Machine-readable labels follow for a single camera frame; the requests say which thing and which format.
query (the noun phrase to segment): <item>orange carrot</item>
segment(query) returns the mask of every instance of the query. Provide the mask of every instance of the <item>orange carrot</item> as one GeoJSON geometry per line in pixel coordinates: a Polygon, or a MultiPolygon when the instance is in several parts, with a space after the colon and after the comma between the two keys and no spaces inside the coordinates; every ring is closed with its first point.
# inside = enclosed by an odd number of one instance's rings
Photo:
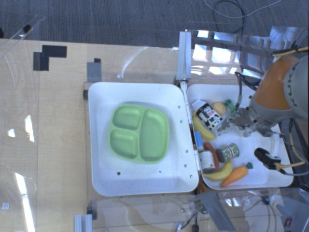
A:
{"type": "Polygon", "coordinates": [[[248,174],[248,169],[253,168],[250,162],[246,166],[240,166],[236,168],[221,184],[222,187],[225,187],[228,184],[231,184],[248,174]]]}
{"type": "Polygon", "coordinates": [[[212,145],[208,142],[204,143],[204,148],[206,150],[210,150],[212,152],[213,155],[213,161],[214,161],[214,166],[216,167],[216,171],[219,171],[219,158],[217,155],[217,152],[215,151],[215,149],[212,147],[212,145]]]}

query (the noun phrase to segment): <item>black cable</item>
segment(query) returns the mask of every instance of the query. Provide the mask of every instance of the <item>black cable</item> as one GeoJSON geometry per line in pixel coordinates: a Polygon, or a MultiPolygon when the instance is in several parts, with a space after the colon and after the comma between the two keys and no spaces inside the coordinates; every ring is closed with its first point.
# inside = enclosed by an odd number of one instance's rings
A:
{"type": "Polygon", "coordinates": [[[189,220],[188,220],[184,225],[182,225],[182,227],[181,227],[180,229],[182,230],[182,229],[184,229],[185,227],[187,227],[188,224],[189,224],[189,223],[191,222],[191,220],[196,216],[197,213],[198,213],[198,211],[195,212],[195,213],[189,218],[189,220]]]}
{"type": "Polygon", "coordinates": [[[2,28],[0,28],[0,39],[3,39],[4,38],[4,32],[2,30],[2,28]]]}
{"type": "MultiPolygon", "coordinates": [[[[254,13],[256,13],[256,12],[262,10],[262,9],[268,8],[268,7],[270,7],[270,6],[273,6],[273,5],[275,5],[275,4],[277,4],[277,3],[281,2],[281,1],[282,1],[282,0],[279,0],[279,1],[274,2],[274,3],[272,3],[272,4],[269,4],[269,5],[263,6],[263,7],[261,7],[261,8],[258,8],[258,9],[256,9],[256,10],[250,12],[249,14],[246,14],[246,15],[243,15],[243,16],[238,16],[238,17],[230,17],[230,16],[224,15],[224,14],[218,12],[218,11],[217,11],[217,13],[220,14],[221,16],[226,17],[226,18],[230,18],[230,19],[240,19],[240,18],[242,18],[242,17],[244,17],[244,16],[245,16],[245,17],[248,17],[248,16],[250,16],[250,15],[252,15],[252,14],[254,14],[254,13]]],[[[204,2],[205,2],[205,4],[206,4],[210,9],[213,10],[213,8],[206,2],[206,0],[204,0],[204,2]]]]}
{"type": "Polygon", "coordinates": [[[247,79],[246,76],[239,73],[239,72],[235,72],[235,75],[237,76],[237,78],[239,80],[241,80],[245,85],[247,85],[249,88],[251,88],[252,90],[256,91],[257,88],[255,86],[259,85],[259,82],[256,82],[255,84],[250,83],[247,79]]]}
{"type": "Polygon", "coordinates": [[[291,173],[287,173],[284,169],[280,169],[279,172],[281,174],[284,174],[284,175],[290,175],[290,176],[304,176],[304,175],[307,175],[309,174],[309,171],[306,171],[306,172],[303,172],[303,173],[300,173],[300,174],[291,174],[291,173]]]}
{"type": "Polygon", "coordinates": [[[214,21],[216,23],[216,27],[217,27],[218,31],[220,32],[221,30],[219,29],[219,25],[217,23],[217,19],[216,19],[216,16],[215,16],[216,14],[218,14],[218,15],[220,15],[220,14],[216,11],[216,7],[218,6],[218,4],[220,4],[222,2],[228,2],[228,3],[231,3],[231,4],[235,5],[235,6],[237,6],[240,9],[240,11],[241,11],[241,15],[243,16],[241,18],[242,19],[242,24],[241,24],[240,28],[238,28],[238,29],[236,29],[236,30],[234,30],[234,31],[232,31],[230,33],[236,33],[239,30],[241,30],[241,35],[242,35],[243,34],[243,28],[244,28],[245,23],[246,23],[246,13],[245,13],[244,9],[242,8],[242,6],[240,5],[240,3],[237,0],[234,0],[234,1],[235,2],[233,2],[231,0],[220,0],[220,1],[216,2],[214,4],[214,6],[213,6],[212,16],[213,16],[213,19],[214,19],[214,21]]]}
{"type": "Polygon", "coordinates": [[[238,100],[235,105],[235,111],[239,109],[240,103],[241,103],[241,97],[242,97],[242,84],[241,84],[241,77],[239,72],[235,72],[235,75],[238,79],[238,85],[239,85],[239,95],[238,95],[238,100]]]}
{"type": "Polygon", "coordinates": [[[197,216],[198,216],[198,212],[197,212],[197,215],[195,216],[195,224],[192,225],[192,232],[199,231],[199,226],[197,225],[197,216]]]}
{"type": "Polygon", "coordinates": [[[292,118],[290,118],[290,121],[289,121],[289,132],[290,133],[292,133],[293,124],[294,124],[294,121],[292,118]]]}

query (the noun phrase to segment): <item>white tray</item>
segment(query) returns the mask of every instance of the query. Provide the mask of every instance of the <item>white tray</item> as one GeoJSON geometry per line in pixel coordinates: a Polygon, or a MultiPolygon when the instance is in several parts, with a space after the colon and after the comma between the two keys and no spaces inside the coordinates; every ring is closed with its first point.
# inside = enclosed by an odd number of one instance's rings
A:
{"type": "MultiPolygon", "coordinates": [[[[210,105],[214,102],[225,102],[230,99],[236,104],[238,99],[239,87],[237,85],[205,85],[195,84],[188,88],[188,100],[192,104],[197,99],[205,100],[210,105]]],[[[253,95],[254,91],[248,87],[242,87],[242,103],[241,106],[249,105],[249,96],[253,95]]],[[[273,131],[280,132],[279,127],[273,127],[273,131]]],[[[232,183],[224,188],[220,186],[221,182],[213,182],[204,178],[204,182],[211,188],[216,190],[222,189],[254,189],[254,188],[274,188],[289,186],[293,177],[283,175],[276,170],[267,169],[255,156],[254,150],[258,147],[264,148],[274,156],[281,157],[283,164],[289,164],[289,158],[283,143],[283,140],[278,135],[272,138],[261,136],[258,132],[253,132],[250,137],[243,137],[243,132],[234,128],[228,133],[217,136],[215,140],[210,141],[215,149],[221,148],[230,143],[235,143],[240,151],[238,158],[232,160],[234,168],[241,165],[246,165],[247,162],[253,164],[253,169],[248,170],[248,175],[241,180],[232,183]]],[[[287,168],[288,173],[292,173],[291,168],[287,168]]]]}
{"type": "Polygon", "coordinates": [[[104,196],[189,192],[198,184],[182,91],[170,84],[95,83],[88,93],[92,182],[104,196]],[[138,103],[164,112],[169,120],[168,153],[156,164],[120,159],[108,146],[109,123],[114,109],[138,103]]]}

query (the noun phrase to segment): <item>yellow banana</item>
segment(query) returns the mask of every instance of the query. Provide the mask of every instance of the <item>yellow banana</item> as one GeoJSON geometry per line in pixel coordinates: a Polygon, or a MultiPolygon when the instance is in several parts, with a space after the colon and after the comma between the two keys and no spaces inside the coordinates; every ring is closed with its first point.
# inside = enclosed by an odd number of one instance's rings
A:
{"type": "Polygon", "coordinates": [[[231,162],[231,160],[228,160],[223,168],[215,173],[211,173],[211,174],[204,174],[203,176],[208,178],[209,180],[212,181],[220,181],[220,180],[224,180],[226,179],[233,171],[233,164],[231,162]]]}
{"type": "Polygon", "coordinates": [[[214,140],[216,137],[209,131],[207,130],[199,117],[197,117],[197,114],[194,112],[193,113],[193,118],[192,118],[193,126],[195,131],[199,131],[201,133],[201,137],[206,139],[206,140],[214,140]]]}

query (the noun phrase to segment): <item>metal bracket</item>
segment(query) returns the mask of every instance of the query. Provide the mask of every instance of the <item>metal bracket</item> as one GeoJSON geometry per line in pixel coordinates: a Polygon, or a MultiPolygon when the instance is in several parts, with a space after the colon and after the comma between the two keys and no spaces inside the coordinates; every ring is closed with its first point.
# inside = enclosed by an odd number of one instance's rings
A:
{"type": "Polygon", "coordinates": [[[92,214],[74,217],[74,232],[92,232],[92,214]]]}
{"type": "Polygon", "coordinates": [[[97,202],[96,200],[91,200],[87,206],[87,214],[92,215],[93,220],[97,220],[97,202]]]}
{"type": "Polygon", "coordinates": [[[175,84],[188,81],[191,78],[191,33],[180,32],[178,65],[175,77],[175,84]]]}
{"type": "Polygon", "coordinates": [[[211,219],[217,226],[218,230],[235,232],[236,229],[229,216],[224,210],[216,193],[202,193],[198,195],[204,207],[207,209],[211,219]]]}
{"type": "Polygon", "coordinates": [[[101,59],[95,58],[87,63],[87,82],[96,83],[102,81],[101,59]]]}

